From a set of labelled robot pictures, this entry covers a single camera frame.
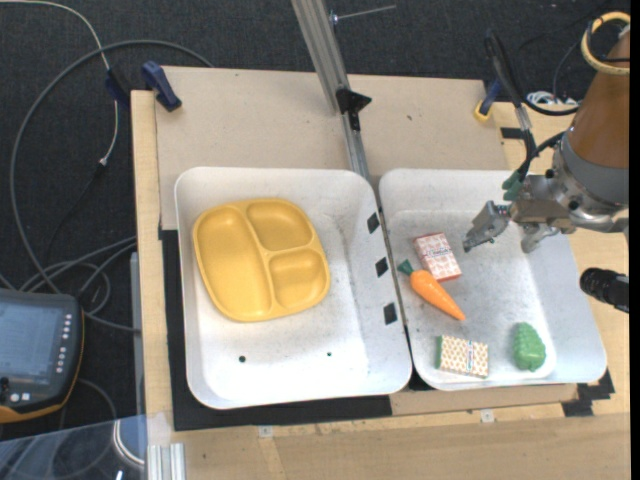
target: dark background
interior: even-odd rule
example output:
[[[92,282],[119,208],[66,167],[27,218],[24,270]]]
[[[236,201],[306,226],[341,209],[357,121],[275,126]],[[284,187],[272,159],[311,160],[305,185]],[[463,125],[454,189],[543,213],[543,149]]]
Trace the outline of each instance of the dark background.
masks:
[[[103,44],[160,39],[197,51],[219,67],[312,71],[289,0],[48,0],[82,13]],[[395,5],[391,11],[339,23],[337,37],[349,73],[480,79],[493,72],[483,37],[493,28],[517,67],[524,92],[551,91],[563,56],[590,19],[608,10],[630,12],[631,0],[327,0],[338,15]],[[66,66],[94,50],[86,26],[60,9],[0,3],[0,274],[19,286],[36,270],[18,236],[9,199],[9,162],[22,120],[40,92]],[[144,88],[140,66],[200,65],[161,47],[129,47],[109,61]],[[580,100],[593,70],[573,50],[557,76],[561,98]],[[92,179],[113,133],[112,100],[99,58],[70,74],[43,102],[25,130],[16,163],[22,222],[36,255]],[[135,234],[129,115],[108,168],[90,185],[52,243],[49,263],[74,259]],[[104,318],[131,324],[129,255],[109,269],[112,284]],[[84,272],[60,282],[75,293]],[[131,335],[93,322],[81,377],[99,385],[119,417],[136,412]],[[111,418],[95,391],[79,385],[62,423]],[[61,415],[5,425],[0,439],[55,430]]]

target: toy carrot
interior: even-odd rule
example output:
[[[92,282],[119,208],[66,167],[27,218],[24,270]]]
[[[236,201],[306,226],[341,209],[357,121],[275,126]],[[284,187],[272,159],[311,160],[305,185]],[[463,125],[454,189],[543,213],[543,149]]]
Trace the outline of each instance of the toy carrot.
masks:
[[[413,270],[409,260],[404,260],[398,270],[409,276],[409,282],[413,291],[420,295],[429,304],[433,304],[438,309],[458,320],[466,317],[455,301],[436,279],[426,270]]]

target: wooden table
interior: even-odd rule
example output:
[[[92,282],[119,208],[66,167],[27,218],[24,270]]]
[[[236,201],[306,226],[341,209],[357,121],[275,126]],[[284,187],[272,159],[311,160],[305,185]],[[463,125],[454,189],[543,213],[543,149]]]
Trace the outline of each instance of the wooden table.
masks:
[[[298,116],[308,112],[315,115],[313,105],[323,105],[319,83],[318,101],[313,103],[315,74],[209,70],[206,76],[194,78],[193,71],[184,68],[167,68],[167,73],[176,93],[187,96],[183,101],[188,109],[197,107],[193,94],[197,96],[201,90],[192,87],[194,79],[201,78],[201,83],[207,84],[211,83],[207,77],[213,77],[215,92],[227,97],[219,98],[220,107],[209,108],[207,115],[220,127],[235,126],[235,129],[226,130],[230,136],[257,133],[264,128],[265,118],[275,119],[272,126],[283,127],[285,134],[296,129],[288,128],[287,119],[274,117],[277,105],[274,107],[273,102],[268,116],[261,113],[260,91],[270,94],[274,77],[278,79],[282,75],[286,78],[287,91],[276,91],[272,97],[276,104],[278,99],[283,100],[282,108],[286,108],[289,115],[292,111],[297,111],[294,115]],[[238,87],[238,78],[243,80],[245,89]],[[394,166],[432,167],[430,162],[438,162],[445,168],[471,168],[473,165],[501,169],[507,165],[513,168],[521,161],[524,148],[520,141],[501,140],[499,134],[502,127],[517,127],[510,105],[494,105],[493,118],[484,125],[470,118],[475,103],[483,94],[480,82],[366,76],[353,76],[350,81],[354,90],[374,96],[374,103],[361,115],[365,149],[368,145],[372,152],[370,156],[367,151],[367,156],[374,178]],[[299,90],[310,95],[313,105],[307,108],[307,102],[304,108],[292,110],[291,94],[295,95],[298,83]],[[254,88],[251,94],[243,92],[247,87]],[[202,103],[203,98],[197,97],[197,101]],[[255,112],[243,112],[239,106],[243,101],[253,105]],[[317,126],[308,124],[312,128],[316,126],[318,133],[326,133],[323,123],[332,116],[320,114]],[[153,94],[147,91],[132,93],[132,115],[149,444],[184,443],[190,480],[417,479],[427,475],[452,479],[630,478],[628,316],[593,300],[593,312],[607,350],[609,371],[616,390],[610,399],[592,403],[594,416],[565,417],[561,402],[577,400],[580,396],[576,385],[566,384],[461,392],[402,391],[391,395],[393,416],[388,418],[268,429],[246,426],[173,431],[162,249],[158,237],[159,222],[162,220],[163,225],[167,225],[170,217],[162,215],[159,187],[163,183],[170,186],[171,176],[189,162],[196,161],[194,159],[205,165],[207,159],[202,159],[203,154],[198,151],[189,154],[182,151],[176,153],[181,158],[173,167],[175,172],[169,168],[159,170],[158,129],[162,132],[172,126],[167,122],[170,118],[156,110]],[[539,140],[565,129],[570,121],[570,118],[531,117]],[[211,125],[205,123],[203,126],[206,131]],[[416,130],[427,136],[433,133],[440,137],[431,142],[433,154],[416,155],[410,148],[402,151],[391,148],[389,154],[381,154],[388,137],[400,137],[401,143],[410,146],[411,134]],[[477,140],[484,141],[482,152],[475,158],[465,155],[456,146],[456,134],[465,133],[473,133]],[[443,134],[453,135],[453,142],[443,141]],[[185,144],[178,139],[177,147],[184,149]],[[224,157],[220,165],[233,161],[235,153],[226,153],[229,156]],[[258,158],[256,162],[260,165],[266,161],[269,159]],[[299,162],[300,158],[291,161]],[[335,162],[328,166],[347,168],[346,156]],[[547,157],[537,160],[533,170],[544,171],[548,162]],[[165,201],[164,206],[170,207],[170,202]],[[606,236],[580,230],[570,239],[580,272],[594,266],[628,271],[628,249],[621,235]]]

